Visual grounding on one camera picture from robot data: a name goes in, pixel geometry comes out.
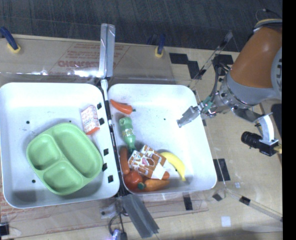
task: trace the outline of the green bottle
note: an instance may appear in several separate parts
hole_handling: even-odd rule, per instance
[[[133,130],[132,119],[130,117],[123,117],[119,120],[119,125],[121,129],[122,138],[128,146],[129,155],[131,155],[133,151],[136,150],[136,147],[135,147],[136,136]]]

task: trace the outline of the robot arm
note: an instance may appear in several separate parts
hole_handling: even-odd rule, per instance
[[[257,114],[250,108],[267,99],[282,99],[282,20],[258,22],[231,69],[214,63],[214,70],[216,79],[211,94],[196,107],[189,107],[177,120],[178,126],[182,127],[198,116],[204,120],[232,111],[236,116],[260,125],[261,136],[244,132],[243,143],[268,156],[276,153],[274,148],[278,140],[274,139],[269,115]],[[217,91],[218,76],[223,71],[227,73]]]

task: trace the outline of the white inner bin surface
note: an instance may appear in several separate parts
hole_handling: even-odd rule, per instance
[[[119,120],[130,117],[137,150],[146,144],[159,153],[167,151],[175,154],[185,164],[186,181],[182,181],[173,169],[169,172],[171,182],[166,188],[143,192],[143,195],[203,191],[215,186],[217,175],[201,117],[181,128],[177,124],[177,120],[190,106],[198,105],[194,93],[188,87],[170,84],[115,84],[109,89],[108,97],[135,109],[127,115],[110,104],[118,151],[121,146],[126,146]]]
[[[81,111],[90,105],[104,123],[89,138],[107,169],[82,189],[65,196],[52,193],[29,165],[30,141],[60,123],[83,130]],[[3,194],[15,208],[32,208],[105,199],[114,196],[120,181],[101,91],[86,83],[7,83],[0,88],[0,156]]]

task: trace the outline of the yellow banana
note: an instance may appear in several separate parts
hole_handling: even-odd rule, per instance
[[[168,160],[168,162],[173,165],[173,167],[176,168],[177,172],[181,176],[181,180],[182,181],[185,181],[186,180],[186,178],[185,178],[185,170],[186,170],[186,167],[185,167],[183,161],[181,161],[178,158],[178,156],[176,156],[175,154],[170,153],[170,152],[162,152],[160,154],[162,156],[164,156]]]

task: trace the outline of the gray carpet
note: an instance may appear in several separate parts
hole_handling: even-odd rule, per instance
[[[233,52],[258,20],[282,14],[283,0],[0,0],[0,27],[15,34],[98,40],[109,23],[116,42],[147,44],[165,34],[165,46],[213,50],[232,30]]]

